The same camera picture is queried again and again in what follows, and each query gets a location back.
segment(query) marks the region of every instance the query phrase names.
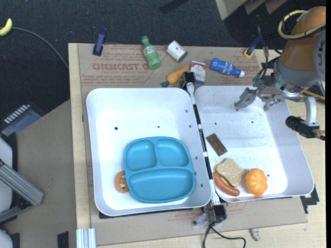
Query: bread slice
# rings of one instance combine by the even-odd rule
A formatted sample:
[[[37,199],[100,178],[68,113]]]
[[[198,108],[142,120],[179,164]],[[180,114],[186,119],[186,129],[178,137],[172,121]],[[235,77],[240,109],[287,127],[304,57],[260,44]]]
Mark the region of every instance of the bread slice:
[[[217,165],[216,172],[225,178],[233,187],[237,187],[245,176],[245,171],[231,158],[226,158],[222,163]]]

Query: green bottle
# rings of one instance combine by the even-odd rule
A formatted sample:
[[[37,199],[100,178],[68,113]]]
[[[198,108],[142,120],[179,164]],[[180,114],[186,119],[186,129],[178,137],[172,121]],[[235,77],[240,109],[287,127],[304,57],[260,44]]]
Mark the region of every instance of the green bottle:
[[[141,42],[144,45],[143,53],[150,69],[155,70],[161,66],[159,57],[153,45],[150,44],[147,36],[141,37]]]

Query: table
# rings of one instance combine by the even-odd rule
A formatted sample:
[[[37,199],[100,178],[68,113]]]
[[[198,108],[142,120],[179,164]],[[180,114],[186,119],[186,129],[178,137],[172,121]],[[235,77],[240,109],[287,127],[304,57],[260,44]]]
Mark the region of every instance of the table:
[[[80,69],[82,63],[79,58],[79,49],[82,49],[82,44],[69,44],[69,67],[70,67],[70,93],[71,93],[71,118],[72,118],[72,137],[73,137],[73,160],[74,160],[74,183],[76,192],[76,219],[78,229],[88,229],[92,226],[91,204],[88,193],[88,177],[86,167],[86,151],[84,139],[84,123],[82,121],[83,100]],[[200,59],[207,56],[211,51],[224,56],[224,60],[236,61],[233,57],[233,52],[239,52],[239,49],[234,48],[204,48],[204,47],[188,47],[189,52],[199,52]],[[256,58],[258,63],[264,61],[262,50],[256,50]],[[169,62],[170,69],[173,69],[174,62],[171,59],[165,58]],[[151,83],[151,87],[157,87],[158,83]],[[288,102],[289,109],[292,115],[302,116],[305,118],[305,107],[298,103]],[[318,116],[317,122],[321,124],[321,129],[325,129],[325,103],[317,103]],[[324,247],[326,246],[326,217],[325,217],[325,143],[320,140],[305,139],[299,137],[302,143],[305,155],[309,162],[313,177],[315,179],[316,189],[320,198],[320,202],[316,206],[309,206],[307,214],[307,223],[296,225],[275,226],[260,228],[261,240],[255,242],[248,230],[237,230],[225,232],[224,235],[229,237],[244,237],[247,240],[247,246],[255,247]],[[201,247],[203,230],[197,231],[196,235],[146,240],[136,242],[136,247]],[[224,245],[226,247],[241,247],[242,243],[239,240],[220,240],[215,234],[210,234],[206,243],[207,247],[218,247]],[[103,245],[102,247],[132,247],[132,243],[120,243],[115,245]]]

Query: black floor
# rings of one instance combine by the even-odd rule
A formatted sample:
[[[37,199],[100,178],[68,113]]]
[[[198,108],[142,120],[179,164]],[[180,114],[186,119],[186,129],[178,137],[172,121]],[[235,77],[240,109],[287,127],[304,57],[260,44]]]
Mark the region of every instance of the black floor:
[[[222,21],[215,0],[189,0],[167,7],[174,0],[0,0],[0,26],[13,26],[48,40],[68,62],[68,43],[95,43],[100,28],[108,29],[107,42],[140,44],[148,35],[152,44],[177,40],[181,45],[246,47],[257,35],[260,17],[269,47],[283,48],[277,26],[295,9],[326,6],[326,0],[289,0],[268,14],[264,5],[251,15],[240,7]],[[14,29],[0,37],[0,117],[26,101],[46,113],[69,96],[65,64],[41,39]]]

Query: can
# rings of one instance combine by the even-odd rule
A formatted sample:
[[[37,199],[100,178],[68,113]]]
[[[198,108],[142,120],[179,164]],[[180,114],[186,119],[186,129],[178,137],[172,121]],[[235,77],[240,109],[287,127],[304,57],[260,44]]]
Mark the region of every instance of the can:
[[[176,62],[182,61],[187,55],[187,51],[175,40],[168,45],[165,51],[169,53],[169,55],[173,57]]]

